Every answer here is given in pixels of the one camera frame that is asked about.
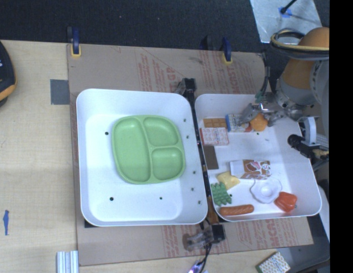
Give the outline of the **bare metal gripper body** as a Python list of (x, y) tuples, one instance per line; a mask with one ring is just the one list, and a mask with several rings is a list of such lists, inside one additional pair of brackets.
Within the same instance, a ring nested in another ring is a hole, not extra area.
[(268, 116), (269, 113), (282, 111), (284, 118), (290, 118), (299, 121), (303, 117), (305, 106), (299, 105), (281, 92), (266, 92), (260, 98), (262, 104), (262, 112)]

